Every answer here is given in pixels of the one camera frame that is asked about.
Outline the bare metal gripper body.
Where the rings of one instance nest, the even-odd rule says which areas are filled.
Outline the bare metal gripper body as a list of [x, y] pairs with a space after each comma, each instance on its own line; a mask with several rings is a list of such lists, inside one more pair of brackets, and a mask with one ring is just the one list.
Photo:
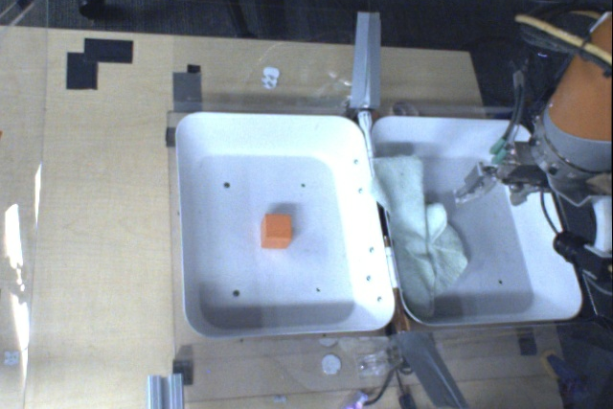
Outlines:
[[506, 143], [495, 155], [495, 175], [509, 191], [512, 206], [525, 203], [532, 193], [556, 193], [551, 170], [559, 159], [545, 142]]

